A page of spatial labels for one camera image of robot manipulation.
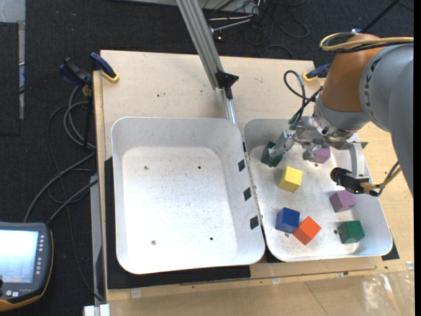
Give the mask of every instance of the blue block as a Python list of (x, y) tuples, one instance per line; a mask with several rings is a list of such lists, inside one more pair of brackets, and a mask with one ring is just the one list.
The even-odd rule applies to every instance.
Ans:
[(282, 232), (293, 233), (298, 228), (299, 221), (300, 212), (284, 207), (276, 215), (275, 228)]

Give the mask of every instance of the screen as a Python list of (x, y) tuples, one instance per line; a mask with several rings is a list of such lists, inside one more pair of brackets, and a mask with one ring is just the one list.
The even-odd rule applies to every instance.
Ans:
[(0, 275), (4, 282), (32, 283), (38, 232), (0, 230)]

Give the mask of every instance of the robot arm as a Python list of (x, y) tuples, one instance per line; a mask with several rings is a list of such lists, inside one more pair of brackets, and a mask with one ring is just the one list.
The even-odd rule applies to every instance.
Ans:
[[(350, 40), (358, 43), (380, 39), (357, 34)], [(315, 151), (326, 146), (349, 149), (352, 171), (336, 168), (331, 173), (332, 180), (351, 192), (368, 193), (362, 146), (348, 139), (372, 121), (391, 133), (413, 195), (413, 69), (413, 42), (338, 53), (315, 101), (313, 115), (302, 117), (294, 134), (284, 132), (269, 155), (287, 152), (294, 142), (305, 148), (304, 159), (310, 159)]]

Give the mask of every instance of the black bracket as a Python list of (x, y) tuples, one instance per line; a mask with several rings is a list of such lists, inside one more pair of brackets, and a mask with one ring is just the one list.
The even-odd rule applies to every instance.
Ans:
[(225, 89), (225, 94), (228, 99), (232, 99), (231, 86), (238, 81), (238, 76), (228, 74), (227, 72), (218, 71), (216, 74), (216, 80), (218, 81), (219, 88)]

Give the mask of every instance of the wooden table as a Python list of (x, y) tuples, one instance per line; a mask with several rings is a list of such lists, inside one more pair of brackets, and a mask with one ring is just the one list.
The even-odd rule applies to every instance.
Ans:
[[(112, 156), (112, 124), (129, 116), (224, 118), (225, 112), (222, 95), (212, 90), (197, 55), (102, 51), (101, 56), (120, 74), (120, 80), (115, 84), (99, 72), (93, 75), (105, 247), (104, 161)], [(286, 88), (284, 72), (294, 70), (302, 74), (314, 68), (311, 61), (239, 57), (221, 57), (221, 61), (226, 72), (239, 76), (232, 89), (241, 131), (251, 119), (289, 118), (299, 108), (301, 100)], [(319, 86), (317, 80), (307, 85), (306, 90), (310, 94)], [(311, 108), (306, 109), (305, 115), (311, 114)], [(358, 135), (361, 141), (368, 142), (364, 156), (373, 181), (383, 181), (396, 162), (390, 135), (372, 123)], [(368, 311), (384, 311), (379, 309), (379, 304), (391, 310), (398, 309), (398, 315), (406, 315), (407, 311), (410, 314), (414, 310), (414, 271), (411, 270), (414, 264), (414, 202), (402, 174), (384, 190), (380, 202), (399, 259), (384, 261), (379, 256), (296, 263), (267, 263), (262, 259), (251, 265), (250, 279), (106, 289), (107, 303), (113, 316), (254, 315), (258, 312), (279, 315), (280, 310), (289, 315), (331, 315), (328, 310), (340, 312), (346, 305), (356, 308), (355, 315), (364, 315)], [(387, 290), (391, 284), (398, 286), (392, 296), (388, 294), (390, 289)], [(370, 294), (385, 296), (384, 301), (376, 300), (376, 307), (370, 301)]]

